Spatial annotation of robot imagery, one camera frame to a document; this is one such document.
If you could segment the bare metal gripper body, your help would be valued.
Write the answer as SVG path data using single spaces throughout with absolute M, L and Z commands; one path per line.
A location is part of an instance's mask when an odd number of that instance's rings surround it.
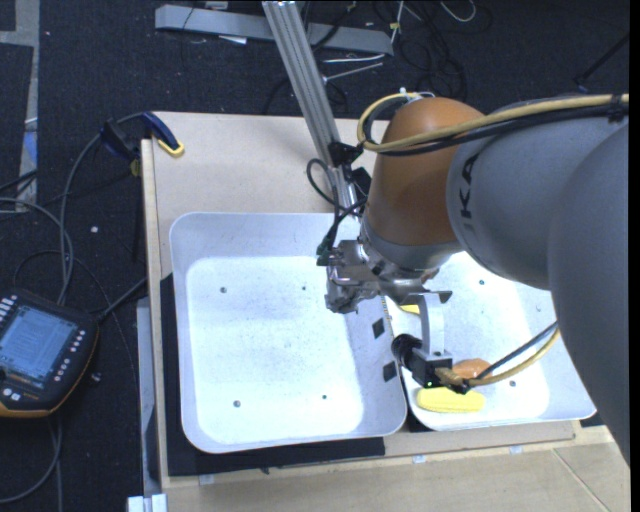
M 355 312 L 359 304 L 378 296 L 397 305 L 412 304 L 424 294 L 430 270 L 413 270 L 383 258 L 369 243 L 342 240 L 327 260 L 325 303 L 334 313 Z

